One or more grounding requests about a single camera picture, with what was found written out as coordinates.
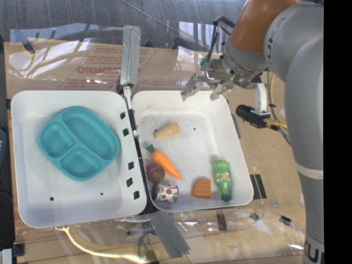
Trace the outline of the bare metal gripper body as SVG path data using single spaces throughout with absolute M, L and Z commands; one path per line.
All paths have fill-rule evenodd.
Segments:
M 254 78 L 260 76 L 262 71 L 263 63 L 250 63 L 244 67 L 226 59 L 211 58 L 205 60 L 205 83 L 212 89 L 221 86 L 229 90 L 234 86 L 249 89 Z

